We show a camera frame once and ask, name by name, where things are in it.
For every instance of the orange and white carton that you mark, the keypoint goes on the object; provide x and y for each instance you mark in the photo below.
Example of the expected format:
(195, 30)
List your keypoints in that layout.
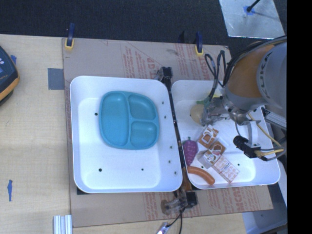
(207, 136)

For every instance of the beige round biscuit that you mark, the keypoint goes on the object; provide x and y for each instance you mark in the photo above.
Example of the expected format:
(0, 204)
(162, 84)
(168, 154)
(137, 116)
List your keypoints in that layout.
(195, 113)

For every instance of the thin black and white rod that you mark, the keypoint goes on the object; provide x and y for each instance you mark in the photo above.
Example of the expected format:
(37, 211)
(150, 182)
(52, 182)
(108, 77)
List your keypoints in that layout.
(176, 128)

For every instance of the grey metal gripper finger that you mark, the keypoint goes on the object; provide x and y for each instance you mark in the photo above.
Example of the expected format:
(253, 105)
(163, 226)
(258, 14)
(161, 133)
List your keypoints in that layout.
(212, 120)
(204, 117)

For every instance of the white plastic tray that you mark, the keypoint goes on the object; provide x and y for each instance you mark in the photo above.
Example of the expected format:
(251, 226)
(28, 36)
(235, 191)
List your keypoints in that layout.
(122, 169)
(248, 172)

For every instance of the brown and white carton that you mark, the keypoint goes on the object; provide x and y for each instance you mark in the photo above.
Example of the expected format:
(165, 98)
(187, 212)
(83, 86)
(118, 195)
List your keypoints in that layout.
(210, 156)

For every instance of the black cylinder on white bracket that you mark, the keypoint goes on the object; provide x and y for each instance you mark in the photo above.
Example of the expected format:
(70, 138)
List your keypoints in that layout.
(246, 145)

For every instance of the orange sausage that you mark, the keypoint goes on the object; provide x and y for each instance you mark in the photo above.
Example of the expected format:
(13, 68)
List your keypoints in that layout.
(201, 173)

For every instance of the brown cardboard board red print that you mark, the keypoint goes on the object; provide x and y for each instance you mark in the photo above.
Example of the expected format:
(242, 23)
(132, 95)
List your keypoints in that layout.
(146, 57)

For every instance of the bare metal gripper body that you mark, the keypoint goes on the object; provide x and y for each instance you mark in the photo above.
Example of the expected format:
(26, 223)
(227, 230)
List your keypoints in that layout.
(220, 107)

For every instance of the blue divided plate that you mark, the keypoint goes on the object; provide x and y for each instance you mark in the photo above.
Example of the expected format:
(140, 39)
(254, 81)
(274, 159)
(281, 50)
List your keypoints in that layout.
(117, 121)

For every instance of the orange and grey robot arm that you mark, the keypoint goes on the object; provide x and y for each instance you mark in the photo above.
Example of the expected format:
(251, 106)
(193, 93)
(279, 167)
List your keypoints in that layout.
(246, 77)

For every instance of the purple grapes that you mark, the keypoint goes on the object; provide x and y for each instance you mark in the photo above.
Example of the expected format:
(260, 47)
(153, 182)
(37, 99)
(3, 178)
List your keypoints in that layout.
(190, 151)

